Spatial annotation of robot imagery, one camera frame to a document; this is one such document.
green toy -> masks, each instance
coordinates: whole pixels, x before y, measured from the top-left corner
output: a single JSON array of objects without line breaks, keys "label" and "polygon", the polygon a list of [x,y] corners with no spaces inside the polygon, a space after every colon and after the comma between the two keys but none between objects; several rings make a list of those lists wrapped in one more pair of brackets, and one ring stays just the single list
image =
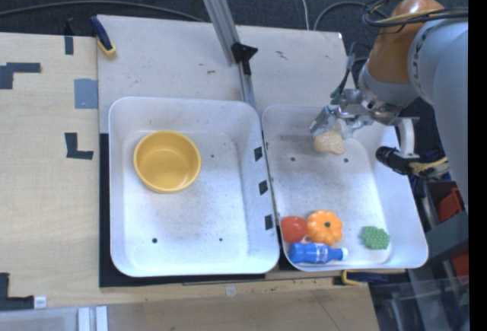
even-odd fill
[{"label": "green toy", "polygon": [[372,250],[385,250],[390,242],[390,236],[386,231],[372,226],[364,227],[362,239],[365,246]]}]

orange pumpkin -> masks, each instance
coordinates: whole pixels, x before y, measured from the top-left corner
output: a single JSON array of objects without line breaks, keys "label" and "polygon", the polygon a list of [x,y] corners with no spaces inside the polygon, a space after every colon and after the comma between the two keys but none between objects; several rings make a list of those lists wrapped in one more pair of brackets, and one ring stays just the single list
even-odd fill
[{"label": "orange pumpkin", "polygon": [[319,209],[307,218],[307,236],[314,243],[331,246],[342,239],[342,221],[334,212]]}]

blue bottle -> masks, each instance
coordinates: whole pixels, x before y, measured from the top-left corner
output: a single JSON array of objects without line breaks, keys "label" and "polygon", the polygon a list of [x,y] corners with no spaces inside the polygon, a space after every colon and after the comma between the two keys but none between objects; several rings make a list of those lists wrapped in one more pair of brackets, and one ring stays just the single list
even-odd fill
[{"label": "blue bottle", "polygon": [[325,264],[332,259],[344,260],[347,249],[333,249],[324,243],[292,243],[289,247],[289,259],[293,263]]}]

red object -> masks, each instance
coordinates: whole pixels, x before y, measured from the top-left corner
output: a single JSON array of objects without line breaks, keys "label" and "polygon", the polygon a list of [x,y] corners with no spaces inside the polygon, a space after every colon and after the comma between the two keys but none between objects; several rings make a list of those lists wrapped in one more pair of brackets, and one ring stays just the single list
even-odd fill
[{"label": "red object", "polygon": [[298,216],[286,216],[281,220],[282,238],[288,243],[301,242],[307,235],[307,222]]},{"label": "red object", "polygon": [[[452,188],[451,193],[442,199],[436,206],[438,220],[443,222],[452,216],[463,211],[462,197],[458,188]],[[469,252],[465,251],[459,256],[455,256],[451,262],[454,265],[457,276],[469,275]]]}]

blue and yellow clip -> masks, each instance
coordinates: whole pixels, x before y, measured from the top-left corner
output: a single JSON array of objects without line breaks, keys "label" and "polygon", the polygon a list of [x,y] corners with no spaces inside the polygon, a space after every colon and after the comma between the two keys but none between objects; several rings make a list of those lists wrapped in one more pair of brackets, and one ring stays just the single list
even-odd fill
[{"label": "blue and yellow clip", "polygon": [[98,37],[97,44],[100,49],[105,53],[105,55],[110,56],[114,54],[116,51],[116,47],[110,41],[110,38],[108,37],[108,34],[105,31],[105,28],[103,28],[101,22],[95,16],[92,16],[90,17],[90,25],[94,29]]}]

